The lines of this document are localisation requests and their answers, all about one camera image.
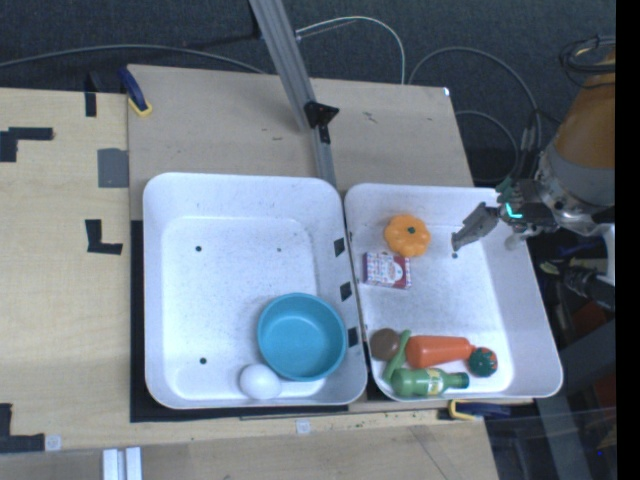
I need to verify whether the green bottle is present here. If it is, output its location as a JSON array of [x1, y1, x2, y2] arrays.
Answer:
[[389, 367, 471, 400]]

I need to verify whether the white plastic tray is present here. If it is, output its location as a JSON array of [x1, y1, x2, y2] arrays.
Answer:
[[142, 171, 369, 411], [343, 182, 565, 403]]

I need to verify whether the brown ball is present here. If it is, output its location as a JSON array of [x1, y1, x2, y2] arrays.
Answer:
[[369, 327, 402, 362]]

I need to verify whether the blue bowl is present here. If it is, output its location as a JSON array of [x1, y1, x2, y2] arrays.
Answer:
[[256, 292, 349, 383]]

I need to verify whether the orange carrot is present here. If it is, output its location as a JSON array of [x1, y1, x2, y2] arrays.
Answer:
[[381, 329, 477, 383]]

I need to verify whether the pale wood board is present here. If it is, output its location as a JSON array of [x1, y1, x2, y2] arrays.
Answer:
[[126, 63, 532, 422]]

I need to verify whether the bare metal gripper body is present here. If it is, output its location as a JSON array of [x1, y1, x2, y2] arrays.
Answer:
[[496, 177, 617, 238]]

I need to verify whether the orange pumpkin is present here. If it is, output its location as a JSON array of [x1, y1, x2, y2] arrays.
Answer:
[[383, 213, 433, 259]]

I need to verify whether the small printed carton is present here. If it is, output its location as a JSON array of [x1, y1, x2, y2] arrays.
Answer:
[[361, 250, 413, 291]]

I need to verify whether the red tomato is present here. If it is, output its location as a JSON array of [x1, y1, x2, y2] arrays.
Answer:
[[467, 346, 499, 379]]

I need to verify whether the black cylinder on white bracket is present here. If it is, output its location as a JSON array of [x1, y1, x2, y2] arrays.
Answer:
[[563, 222, 617, 312]]

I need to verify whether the white egg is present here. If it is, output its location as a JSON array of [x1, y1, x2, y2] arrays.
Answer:
[[238, 363, 283, 401]]

